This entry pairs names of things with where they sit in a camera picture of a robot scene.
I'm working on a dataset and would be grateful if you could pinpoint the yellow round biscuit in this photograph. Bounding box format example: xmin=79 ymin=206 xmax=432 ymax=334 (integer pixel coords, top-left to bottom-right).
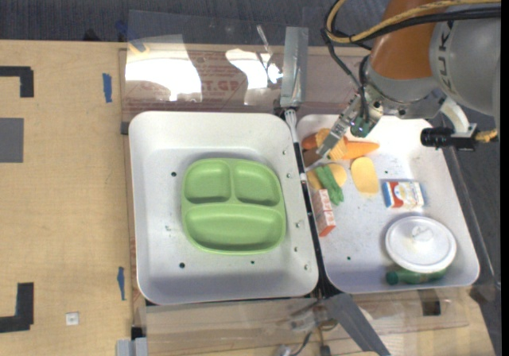
xmin=307 ymin=162 xmax=348 ymax=191

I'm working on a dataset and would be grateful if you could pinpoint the thin black and white rod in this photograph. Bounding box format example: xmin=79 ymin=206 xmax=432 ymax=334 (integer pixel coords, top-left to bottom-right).
xmin=284 ymin=107 xmax=324 ymax=296

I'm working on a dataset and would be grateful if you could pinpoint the white blue red carton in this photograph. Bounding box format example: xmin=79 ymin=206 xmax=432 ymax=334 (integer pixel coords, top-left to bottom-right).
xmin=381 ymin=179 xmax=426 ymax=210

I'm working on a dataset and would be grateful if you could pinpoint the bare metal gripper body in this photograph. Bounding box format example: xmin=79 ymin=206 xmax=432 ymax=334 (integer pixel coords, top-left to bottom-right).
xmin=337 ymin=88 xmax=385 ymax=137

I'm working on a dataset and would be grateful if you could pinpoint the green bottle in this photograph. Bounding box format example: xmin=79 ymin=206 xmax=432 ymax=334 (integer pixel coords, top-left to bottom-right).
xmin=385 ymin=266 xmax=449 ymax=286

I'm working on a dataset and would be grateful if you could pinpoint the black cylinder on white bracket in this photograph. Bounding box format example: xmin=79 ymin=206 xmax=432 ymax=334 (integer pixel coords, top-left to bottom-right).
xmin=420 ymin=98 xmax=479 ymax=151

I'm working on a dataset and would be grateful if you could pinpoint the yellow corn cob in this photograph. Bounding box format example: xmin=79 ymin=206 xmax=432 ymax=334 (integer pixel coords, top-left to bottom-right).
xmin=315 ymin=127 xmax=349 ymax=161

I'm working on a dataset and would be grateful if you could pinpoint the brown toy food piece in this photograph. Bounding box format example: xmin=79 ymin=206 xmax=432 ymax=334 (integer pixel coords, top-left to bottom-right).
xmin=302 ymin=148 xmax=323 ymax=167

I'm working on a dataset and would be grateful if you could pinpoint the orange carrot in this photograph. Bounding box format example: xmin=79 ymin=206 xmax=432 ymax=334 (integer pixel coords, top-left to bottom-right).
xmin=341 ymin=139 xmax=381 ymax=161

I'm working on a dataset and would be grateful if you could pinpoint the yellow oval bread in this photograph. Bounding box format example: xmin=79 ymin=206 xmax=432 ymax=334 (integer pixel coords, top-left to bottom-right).
xmin=350 ymin=156 xmax=380 ymax=196

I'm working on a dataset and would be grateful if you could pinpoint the green divided plate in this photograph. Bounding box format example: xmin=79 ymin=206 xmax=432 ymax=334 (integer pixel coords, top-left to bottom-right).
xmin=181 ymin=158 xmax=287 ymax=255

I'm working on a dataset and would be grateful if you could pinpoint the white plastic tray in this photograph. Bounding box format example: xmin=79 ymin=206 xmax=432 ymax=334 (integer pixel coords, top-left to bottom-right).
xmin=127 ymin=110 xmax=320 ymax=306
xmin=296 ymin=114 xmax=481 ymax=295

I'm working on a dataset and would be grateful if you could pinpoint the green asparagus bundle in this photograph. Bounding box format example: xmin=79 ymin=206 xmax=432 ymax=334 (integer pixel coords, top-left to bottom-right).
xmin=315 ymin=164 xmax=345 ymax=207

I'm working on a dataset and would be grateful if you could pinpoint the orange carton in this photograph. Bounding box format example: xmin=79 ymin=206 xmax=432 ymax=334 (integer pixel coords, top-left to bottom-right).
xmin=310 ymin=188 xmax=338 ymax=238

